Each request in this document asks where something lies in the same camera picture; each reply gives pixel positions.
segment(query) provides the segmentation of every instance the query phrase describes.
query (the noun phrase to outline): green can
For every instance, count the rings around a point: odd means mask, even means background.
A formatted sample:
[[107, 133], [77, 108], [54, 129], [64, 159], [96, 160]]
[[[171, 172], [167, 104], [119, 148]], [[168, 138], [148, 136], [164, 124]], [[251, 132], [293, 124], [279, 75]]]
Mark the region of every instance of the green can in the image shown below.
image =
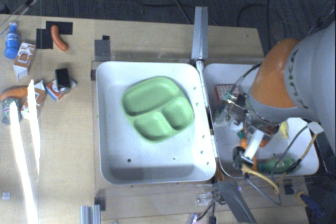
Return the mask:
[[10, 125], [10, 114], [9, 114], [9, 106], [11, 105], [11, 103], [15, 103], [16, 107], [17, 107], [17, 115], [19, 118], [19, 121], [21, 120], [21, 113], [20, 113], [20, 100], [18, 100], [17, 98], [6, 98], [3, 102], [2, 102], [2, 122], [5, 124]]

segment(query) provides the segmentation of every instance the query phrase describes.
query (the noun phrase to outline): yellow cable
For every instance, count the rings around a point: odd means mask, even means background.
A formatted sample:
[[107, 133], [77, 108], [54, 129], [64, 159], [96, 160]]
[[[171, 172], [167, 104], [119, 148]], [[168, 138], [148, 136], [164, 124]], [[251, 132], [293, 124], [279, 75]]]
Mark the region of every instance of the yellow cable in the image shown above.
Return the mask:
[[248, 174], [260, 177], [261, 179], [268, 182], [274, 188], [274, 192], [275, 192], [276, 195], [278, 195], [280, 193], [279, 187], [271, 179], [269, 179], [268, 177], [264, 176], [263, 174], [261, 174], [257, 171], [252, 170], [246, 164], [244, 164], [244, 163], [242, 164], [241, 171], [244, 172], [244, 173], [248, 173]]
[[[313, 145], [314, 141], [316, 140], [317, 136], [318, 136], [318, 134], [314, 134], [314, 135], [313, 135], [313, 137], [312, 137], [312, 139], [310, 140], [310, 143], [308, 144], [308, 146], [307, 146], [305, 152], [302, 154], [302, 156], [299, 158], [299, 160], [303, 160], [303, 158], [307, 155], [307, 153], [309, 152], [311, 146]], [[282, 180], [283, 180], [283, 178], [284, 178], [286, 175], [287, 175], [287, 173], [284, 172], [284, 173], [280, 176], [280, 178], [279, 178], [278, 181], [277, 181], [277, 184], [278, 184], [278, 185], [279, 185], [280, 183], [282, 183]]]

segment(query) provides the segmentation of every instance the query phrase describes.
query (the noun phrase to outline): green bottle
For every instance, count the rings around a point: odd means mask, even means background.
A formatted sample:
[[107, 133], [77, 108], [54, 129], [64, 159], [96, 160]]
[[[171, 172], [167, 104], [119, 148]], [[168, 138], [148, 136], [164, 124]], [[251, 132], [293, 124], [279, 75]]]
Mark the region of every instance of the green bottle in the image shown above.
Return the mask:
[[[278, 161], [278, 159], [271, 159], [267, 163], [258, 163], [258, 171], [259, 172], [272, 172], [273, 166]], [[274, 168], [274, 173], [279, 174], [285, 172], [295, 160], [291, 157], [283, 158], [281, 162]]]

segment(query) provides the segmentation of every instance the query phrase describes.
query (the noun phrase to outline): wooden table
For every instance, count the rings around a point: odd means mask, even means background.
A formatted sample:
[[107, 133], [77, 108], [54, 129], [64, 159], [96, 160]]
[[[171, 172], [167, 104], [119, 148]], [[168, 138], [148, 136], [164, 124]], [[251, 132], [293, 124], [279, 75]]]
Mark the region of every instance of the wooden table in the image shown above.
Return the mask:
[[[5, 18], [5, 15], [0, 15], [0, 21]], [[18, 22], [21, 40], [34, 44], [36, 28], [44, 29], [48, 20], [73, 23], [72, 35], [62, 36], [69, 44], [67, 52], [60, 51], [56, 46], [53, 50], [38, 50], [29, 75], [20, 82], [16, 81], [13, 61], [6, 59], [3, 53], [0, 54], [0, 92], [11, 86], [28, 85], [31, 79], [36, 82], [43, 80], [46, 84], [55, 78], [54, 72], [58, 68], [68, 68], [70, 76], [78, 82], [70, 94], [57, 102], [47, 96], [39, 116], [40, 171], [36, 178], [32, 178], [39, 222], [79, 223], [80, 206], [92, 206], [94, 197], [100, 190], [98, 188], [103, 186], [118, 203], [111, 205], [111, 210], [102, 212], [105, 219], [102, 223], [108, 224], [117, 218], [119, 224], [186, 223], [190, 212], [203, 211], [204, 207], [195, 205], [195, 185], [120, 188], [99, 181], [93, 120], [97, 112], [92, 105], [95, 96], [90, 78], [95, 39], [102, 39], [103, 35], [110, 36], [112, 60], [187, 61], [191, 54], [193, 26], [23, 16]], [[263, 58], [255, 29], [211, 26], [208, 36], [208, 62], [254, 63]], [[4, 48], [4, 36], [0, 37], [0, 43]], [[20, 127], [28, 166], [31, 173], [36, 173], [31, 159], [28, 121], [22, 120]], [[11, 193], [10, 200], [0, 202], [0, 222], [26, 223], [22, 182], [8, 126], [0, 124], [0, 133], [0, 190], [2, 193]], [[243, 187], [246, 202], [258, 223], [308, 223], [305, 209], [297, 203], [294, 195], [283, 195], [284, 206], [275, 207], [245, 182], [238, 184]], [[295, 191], [307, 192], [303, 178], [294, 179], [293, 185]], [[268, 186], [264, 190], [272, 192]], [[170, 201], [165, 206], [170, 214], [163, 216], [158, 209], [160, 206], [149, 203], [154, 194], [159, 194], [159, 201], [164, 198]], [[185, 200], [174, 200], [181, 197], [181, 194], [185, 194]], [[174, 201], [179, 203], [179, 211], [174, 211], [174, 206], [169, 209]], [[227, 206], [218, 206], [216, 216], [217, 223], [237, 223]]]

